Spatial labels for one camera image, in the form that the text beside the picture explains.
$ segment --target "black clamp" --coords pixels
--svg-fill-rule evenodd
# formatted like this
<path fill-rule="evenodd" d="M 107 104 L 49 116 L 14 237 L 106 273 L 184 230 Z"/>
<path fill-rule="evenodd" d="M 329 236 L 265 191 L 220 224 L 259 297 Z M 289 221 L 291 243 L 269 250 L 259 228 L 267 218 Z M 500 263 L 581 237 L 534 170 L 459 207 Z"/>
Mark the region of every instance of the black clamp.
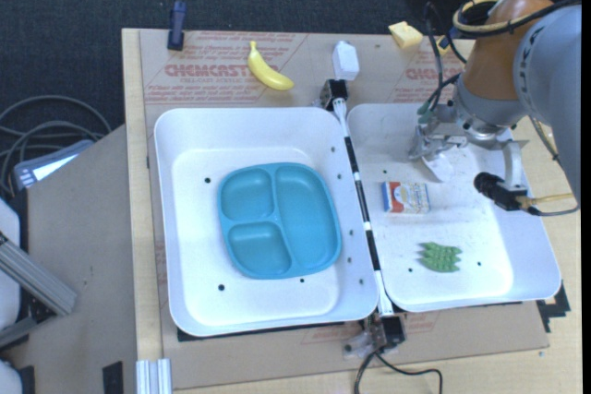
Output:
<path fill-rule="evenodd" d="M 527 189 L 509 190 L 502 186 L 504 181 L 490 173 L 480 173 L 474 179 L 474 187 L 484 196 L 490 198 L 504 210 L 521 210 L 521 204 L 518 197 L 527 195 Z"/>
<path fill-rule="evenodd" d="M 175 1 L 175 6 L 170 11 L 170 31 L 168 32 L 168 49 L 183 51 L 183 41 L 185 33 L 183 32 L 183 23 L 187 14 L 187 4 L 179 0 Z"/>
<path fill-rule="evenodd" d="M 343 99 L 346 101 L 349 98 L 349 91 L 347 90 L 347 84 L 342 79 L 328 79 L 322 90 L 320 91 L 320 106 L 332 112 L 332 102 L 335 99 Z"/>

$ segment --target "white tray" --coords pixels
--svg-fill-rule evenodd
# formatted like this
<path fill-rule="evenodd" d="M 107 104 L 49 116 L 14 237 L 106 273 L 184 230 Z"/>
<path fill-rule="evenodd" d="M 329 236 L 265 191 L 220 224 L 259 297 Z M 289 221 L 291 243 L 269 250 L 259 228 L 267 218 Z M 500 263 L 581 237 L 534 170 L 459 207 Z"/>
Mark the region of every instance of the white tray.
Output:
<path fill-rule="evenodd" d="M 348 115 L 390 299 L 404 310 L 422 312 L 553 296 L 561 274 L 542 220 L 502 210 L 473 186 L 483 171 L 504 177 L 502 152 L 473 145 L 449 150 L 445 155 L 453 179 L 438 182 L 421 160 L 407 158 L 419 106 L 363 104 Z M 430 211 L 384 212 L 384 181 L 427 184 Z M 459 270 L 439 273 L 423 267 L 420 244 L 428 242 L 459 247 Z"/>
<path fill-rule="evenodd" d="M 360 320 L 378 293 L 355 182 L 336 118 L 315 107 L 174 109 L 154 129 L 163 203 L 170 310 L 188 334 Z M 227 254 L 218 184 L 256 164 L 305 164 L 324 179 L 343 246 L 329 268 L 303 278 L 256 280 Z"/>

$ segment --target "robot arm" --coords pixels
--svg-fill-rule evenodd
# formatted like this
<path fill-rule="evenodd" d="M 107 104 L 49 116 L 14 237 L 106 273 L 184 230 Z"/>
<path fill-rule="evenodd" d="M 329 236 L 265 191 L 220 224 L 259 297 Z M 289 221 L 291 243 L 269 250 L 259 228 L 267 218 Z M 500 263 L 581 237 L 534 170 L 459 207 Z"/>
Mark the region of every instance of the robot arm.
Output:
<path fill-rule="evenodd" d="M 465 25 L 463 13 L 478 1 L 454 16 L 454 26 L 476 42 L 455 81 L 453 101 L 421 111 L 409 157 L 429 166 L 442 151 L 468 142 L 514 156 L 499 135 L 530 115 L 552 128 L 560 164 L 580 206 L 580 0 L 482 0 L 490 6 L 487 22 Z M 511 184 L 505 184 L 509 191 Z"/>

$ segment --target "blue plate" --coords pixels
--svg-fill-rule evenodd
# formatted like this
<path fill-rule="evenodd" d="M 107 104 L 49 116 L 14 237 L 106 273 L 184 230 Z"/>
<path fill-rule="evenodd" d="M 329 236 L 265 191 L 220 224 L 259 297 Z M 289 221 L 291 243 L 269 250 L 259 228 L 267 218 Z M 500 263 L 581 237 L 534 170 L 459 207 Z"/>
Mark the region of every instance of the blue plate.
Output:
<path fill-rule="evenodd" d="M 261 164 L 228 174 L 218 188 L 218 211 L 230 258 L 251 278 L 305 276 L 341 253 L 331 194 L 303 164 Z"/>

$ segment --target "banana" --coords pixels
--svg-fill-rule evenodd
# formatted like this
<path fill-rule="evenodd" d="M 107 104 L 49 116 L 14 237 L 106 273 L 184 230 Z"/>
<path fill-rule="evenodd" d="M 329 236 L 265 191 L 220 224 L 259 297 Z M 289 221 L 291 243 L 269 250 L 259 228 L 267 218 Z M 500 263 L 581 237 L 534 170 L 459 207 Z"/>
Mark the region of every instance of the banana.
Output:
<path fill-rule="evenodd" d="M 250 53 L 248 54 L 248 69 L 265 86 L 276 90 L 289 90 L 294 82 L 272 69 L 257 50 L 257 42 L 250 42 Z"/>

